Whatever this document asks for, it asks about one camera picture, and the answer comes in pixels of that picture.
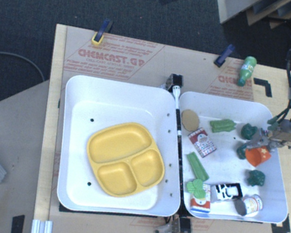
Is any orange packet with yellow star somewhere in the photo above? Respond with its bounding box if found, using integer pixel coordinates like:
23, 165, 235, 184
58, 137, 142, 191
242, 142, 274, 170

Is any dark green broccoli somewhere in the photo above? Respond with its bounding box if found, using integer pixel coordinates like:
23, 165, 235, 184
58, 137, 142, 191
246, 168, 268, 189
239, 122, 259, 142
235, 141, 249, 161

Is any light green toy vegetable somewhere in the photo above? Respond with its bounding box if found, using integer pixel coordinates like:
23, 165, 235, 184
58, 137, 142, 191
184, 176, 209, 201
208, 116, 238, 137

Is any white plastic tray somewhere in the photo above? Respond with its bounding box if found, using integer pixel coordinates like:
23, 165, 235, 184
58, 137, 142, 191
45, 72, 200, 228
160, 88, 291, 233

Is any red and white carton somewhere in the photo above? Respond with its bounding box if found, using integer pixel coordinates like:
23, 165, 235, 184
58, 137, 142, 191
184, 124, 221, 161

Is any white can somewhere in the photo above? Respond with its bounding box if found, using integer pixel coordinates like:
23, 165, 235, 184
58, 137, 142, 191
232, 190, 265, 220

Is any black and white milk carton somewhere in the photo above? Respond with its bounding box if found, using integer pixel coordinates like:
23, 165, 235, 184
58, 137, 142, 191
208, 178, 246, 209

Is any green celery stick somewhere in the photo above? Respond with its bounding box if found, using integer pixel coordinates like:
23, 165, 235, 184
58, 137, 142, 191
181, 151, 214, 183

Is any green plastic bottle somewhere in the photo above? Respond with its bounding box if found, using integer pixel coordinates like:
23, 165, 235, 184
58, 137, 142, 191
236, 54, 259, 89

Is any tan round biscuit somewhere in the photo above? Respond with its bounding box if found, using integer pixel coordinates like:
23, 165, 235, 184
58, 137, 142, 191
178, 108, 203, 134

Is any thin black and white rod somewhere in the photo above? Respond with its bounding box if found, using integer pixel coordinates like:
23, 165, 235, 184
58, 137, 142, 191
151, 84, 204, 217

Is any white and orange carton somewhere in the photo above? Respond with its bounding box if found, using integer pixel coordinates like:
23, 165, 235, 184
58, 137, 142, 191
188, 181, 215, 214

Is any yellow divided plate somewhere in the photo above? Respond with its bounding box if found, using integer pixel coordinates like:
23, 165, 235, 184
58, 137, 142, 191
78, 115, 173, 205

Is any brown cardboard board, red print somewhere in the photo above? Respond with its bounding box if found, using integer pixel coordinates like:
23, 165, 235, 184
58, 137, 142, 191
32, 25, 291, 233

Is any black block with thin wires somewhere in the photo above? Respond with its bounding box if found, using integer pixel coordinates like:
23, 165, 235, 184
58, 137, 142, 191
166, 72, 185, 93
169, 214, 195, 233

